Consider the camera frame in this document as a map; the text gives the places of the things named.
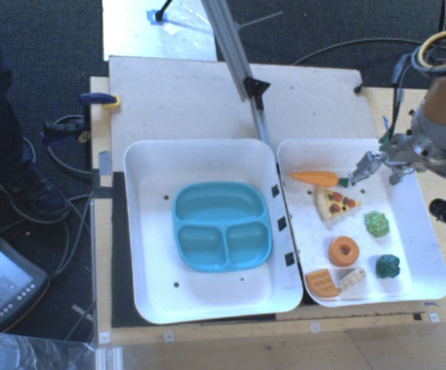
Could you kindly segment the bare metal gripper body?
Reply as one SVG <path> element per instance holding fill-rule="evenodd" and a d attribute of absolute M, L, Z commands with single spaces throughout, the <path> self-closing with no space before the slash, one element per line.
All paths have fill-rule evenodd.
<path fill-rule="evenodd" d="M 424 133 L 409 130 L 405 134 L 390 135 L 386 132 L 378 142 L 381 160 L 387 167 L 406 165 L 418 173 L 431 171 L 446 178 L 446 150 Z"/>

